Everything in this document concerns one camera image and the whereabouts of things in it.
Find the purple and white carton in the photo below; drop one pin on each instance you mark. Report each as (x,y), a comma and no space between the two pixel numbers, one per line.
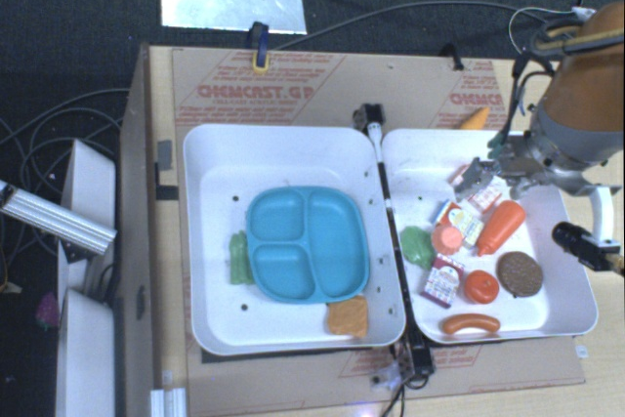
(443,282)

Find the red and white packet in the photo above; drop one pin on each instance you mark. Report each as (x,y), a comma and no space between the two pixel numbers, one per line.
(486,197)

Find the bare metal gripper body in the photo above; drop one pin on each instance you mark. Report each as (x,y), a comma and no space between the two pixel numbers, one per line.
(525,168)

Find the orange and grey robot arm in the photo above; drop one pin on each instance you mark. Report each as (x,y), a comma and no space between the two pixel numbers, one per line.
(581,83)

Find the red toy tomato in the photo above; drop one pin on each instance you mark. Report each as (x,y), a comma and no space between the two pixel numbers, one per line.
(481,287)

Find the orange toy bread slice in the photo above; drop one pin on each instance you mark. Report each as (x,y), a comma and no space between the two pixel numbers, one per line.
(347,316)

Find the green toy vegetable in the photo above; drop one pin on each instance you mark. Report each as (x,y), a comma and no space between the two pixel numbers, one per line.
(239,259)

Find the black cylinder on white bracket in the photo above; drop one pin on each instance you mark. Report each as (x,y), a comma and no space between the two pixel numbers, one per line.
(581,241)

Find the thin black and white rod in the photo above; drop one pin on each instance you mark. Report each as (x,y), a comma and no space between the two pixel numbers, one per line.
(390,215)

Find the yellow and white carton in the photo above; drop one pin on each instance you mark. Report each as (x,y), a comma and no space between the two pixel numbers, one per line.
(464,220)

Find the orange toy carrot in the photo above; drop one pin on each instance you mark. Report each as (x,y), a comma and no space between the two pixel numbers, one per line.
(476,119)

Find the green toy broccoli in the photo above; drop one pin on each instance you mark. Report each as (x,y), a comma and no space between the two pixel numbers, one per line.
(417,246)

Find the orange toy sausage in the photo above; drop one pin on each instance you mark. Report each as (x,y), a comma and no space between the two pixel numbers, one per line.
(471,323)

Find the brown cardboard board red print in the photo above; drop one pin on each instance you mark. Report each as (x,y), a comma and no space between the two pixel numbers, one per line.
(410,88)

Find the small orange can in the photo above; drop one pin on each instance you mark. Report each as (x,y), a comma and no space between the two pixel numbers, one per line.
(446,239)

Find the blue divided plate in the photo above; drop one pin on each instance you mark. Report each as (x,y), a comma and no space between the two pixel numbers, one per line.
(307,244)

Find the white plastic tray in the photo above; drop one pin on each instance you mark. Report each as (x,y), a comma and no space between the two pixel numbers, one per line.
(552,312)
(220,307)

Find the orange toy bottle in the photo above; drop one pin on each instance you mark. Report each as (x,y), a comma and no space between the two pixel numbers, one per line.
(500,227)

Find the brown round biscuit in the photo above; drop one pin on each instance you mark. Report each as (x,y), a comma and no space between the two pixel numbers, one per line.
(520,274)

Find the purple toy grapes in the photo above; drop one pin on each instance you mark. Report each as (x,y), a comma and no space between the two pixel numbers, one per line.
(47,310)

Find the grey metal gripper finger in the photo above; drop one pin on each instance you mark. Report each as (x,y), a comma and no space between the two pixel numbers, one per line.
(468,185)
(481,165)

